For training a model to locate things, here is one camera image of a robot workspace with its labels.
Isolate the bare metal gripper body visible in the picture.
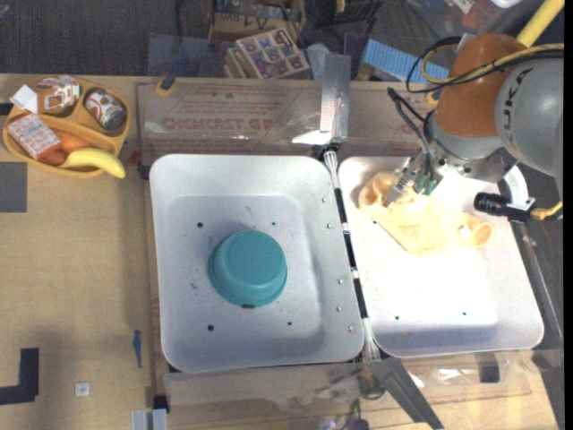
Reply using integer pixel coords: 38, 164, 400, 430
399, 149, 469, 197

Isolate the pale yellow cloth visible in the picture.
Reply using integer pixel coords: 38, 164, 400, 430
357, 170, 495, 257

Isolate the white plastic tray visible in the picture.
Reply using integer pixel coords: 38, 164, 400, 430
337, 155, 545, 359
148, 152, 365, 374

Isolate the teal bowl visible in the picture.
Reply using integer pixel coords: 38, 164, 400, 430
207, 229, 289, 309

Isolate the red and white can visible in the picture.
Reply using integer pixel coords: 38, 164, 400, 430
83, 88, 128, 131

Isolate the yellow banana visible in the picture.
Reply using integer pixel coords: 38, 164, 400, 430
58, 147, 127, 180

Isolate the orange divided plate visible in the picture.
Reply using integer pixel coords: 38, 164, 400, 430
2, 74, 133, 179

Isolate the orange carrot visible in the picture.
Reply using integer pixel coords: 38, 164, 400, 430
38, 129, 93, 167

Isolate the orange and white carton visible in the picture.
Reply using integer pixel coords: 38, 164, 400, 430
35, 75, 81, 116

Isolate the red and white packet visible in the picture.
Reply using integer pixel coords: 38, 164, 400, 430
5, 113, 64, 161

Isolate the small white box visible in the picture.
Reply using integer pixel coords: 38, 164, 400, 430
8, 83, 39, 114

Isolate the black cylinder on white bracket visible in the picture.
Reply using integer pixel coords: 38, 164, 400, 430
473, 166, 537, 224

